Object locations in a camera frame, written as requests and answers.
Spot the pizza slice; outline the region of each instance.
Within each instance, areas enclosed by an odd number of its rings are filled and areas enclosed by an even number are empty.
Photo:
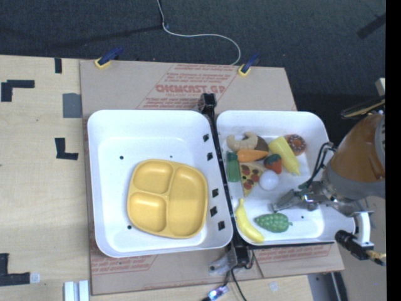
[[[252,188],[259,182],[259,178],[265,170],[266,168],[257,162],[239,163],[239,173],[245,197],[249,195]]]

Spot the white ball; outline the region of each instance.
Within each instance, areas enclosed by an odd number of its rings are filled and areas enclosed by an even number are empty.
[[[266,191],[274,189],[278,185],[278,175],[273,171],[264,171],[259,178],[259,185]]]

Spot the toy strawberry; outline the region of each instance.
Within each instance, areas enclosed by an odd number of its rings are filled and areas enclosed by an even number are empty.
[[[263,160],[263,165],[265,168],[270,169],[274,171],[276,174],[281,173],[281,156],[279,154],[273,154],[270,156],[267,156]]]

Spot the brown cardboard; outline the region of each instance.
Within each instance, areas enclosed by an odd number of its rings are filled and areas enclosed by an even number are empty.
[[[85,169],[90,227],[92,294],[221,283],[209,263],[225,249],[166,255],[109,258],[94,240],[86,123],[102,109],[193,109],[202,93],[214,93],[216,114],[226,110],[296,110],[283,68],[251,68],[240,77],[237,66],[112,61],[98,69],[93,60],[80,62]],[[335,244],[284,247],[255,252],[256,263],[238,273],[238,280],[301,275],[343,269]]]

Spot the yellow banana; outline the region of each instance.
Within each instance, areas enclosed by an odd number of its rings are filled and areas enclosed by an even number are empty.
[[[244,208],[244,199],[239,199],[238,207],[235,211],[236,221],[239,230],[254,242],[263,242],[264,236],[249,222]]]

